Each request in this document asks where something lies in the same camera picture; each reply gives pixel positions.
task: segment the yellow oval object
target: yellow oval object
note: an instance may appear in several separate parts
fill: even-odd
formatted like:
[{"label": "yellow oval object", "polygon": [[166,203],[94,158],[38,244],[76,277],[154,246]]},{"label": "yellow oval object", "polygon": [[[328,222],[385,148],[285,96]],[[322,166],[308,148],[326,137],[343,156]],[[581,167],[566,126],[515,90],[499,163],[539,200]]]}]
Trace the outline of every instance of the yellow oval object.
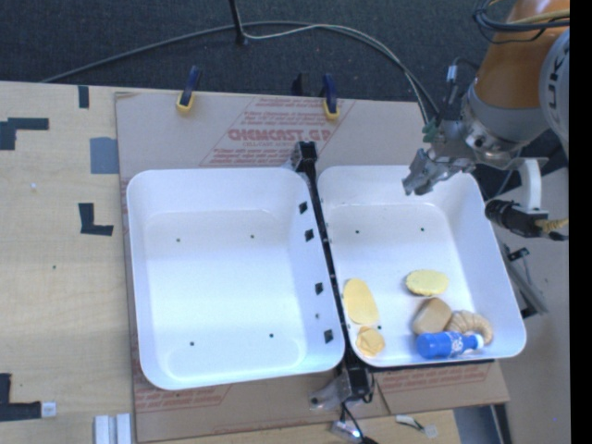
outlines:
[{"label": "yellow oval object", "polygon": [[385,340],[376,329],[362,326],[358,332],[355,345],[366,357],[374,357],[385,348]]},{"label": "yellow oval object", "polygon": [[355,277],[343,288],[343,304],[350,319],[356,324],[374,324],[378,321],[378,308],[368,285]]},{"label": "yellow oval object", "polygon": [[405,279],[410,292],[422,296],[433,296],[443,293],[449,285],[448,277],[436,270],[415,270]]}]

